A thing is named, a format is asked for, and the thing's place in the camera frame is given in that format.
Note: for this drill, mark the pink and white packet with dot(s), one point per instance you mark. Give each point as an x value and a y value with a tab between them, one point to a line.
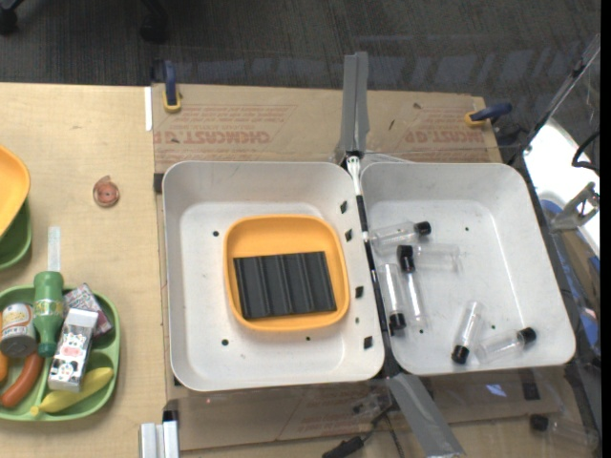
88	296

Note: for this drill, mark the white cow print carton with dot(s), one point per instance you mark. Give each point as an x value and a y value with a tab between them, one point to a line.
71	346

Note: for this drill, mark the thin black and white rod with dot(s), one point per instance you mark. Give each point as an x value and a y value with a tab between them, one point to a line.
363	213

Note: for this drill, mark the white plastic tray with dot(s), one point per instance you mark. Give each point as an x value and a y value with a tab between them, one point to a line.
501	256
200	256

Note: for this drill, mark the brown cardboard board red print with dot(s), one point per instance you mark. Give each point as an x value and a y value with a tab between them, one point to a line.
286	122

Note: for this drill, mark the green toy bottle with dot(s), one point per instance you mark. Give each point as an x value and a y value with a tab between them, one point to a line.
48	303

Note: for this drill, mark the orange-red toy sausage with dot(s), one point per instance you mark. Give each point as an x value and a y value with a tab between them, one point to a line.
24	382

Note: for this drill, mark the green divided plate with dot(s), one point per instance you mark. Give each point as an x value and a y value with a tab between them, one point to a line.
107	339

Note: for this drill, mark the orange square plate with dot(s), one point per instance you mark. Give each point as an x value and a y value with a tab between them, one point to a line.
286	234

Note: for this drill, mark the yellow banana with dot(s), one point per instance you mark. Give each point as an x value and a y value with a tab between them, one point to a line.
90	382

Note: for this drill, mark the pink round biscuit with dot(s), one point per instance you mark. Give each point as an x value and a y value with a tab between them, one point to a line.
106	192

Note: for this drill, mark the small red and white can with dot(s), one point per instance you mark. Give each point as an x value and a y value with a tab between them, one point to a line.
16	327

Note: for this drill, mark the black ribbed rack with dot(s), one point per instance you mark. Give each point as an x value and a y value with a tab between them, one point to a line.
284	284

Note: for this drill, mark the clear bottle black cap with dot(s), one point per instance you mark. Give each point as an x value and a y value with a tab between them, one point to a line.
416	298
436	257
568	432
501	346
392	289
469	327
396	234

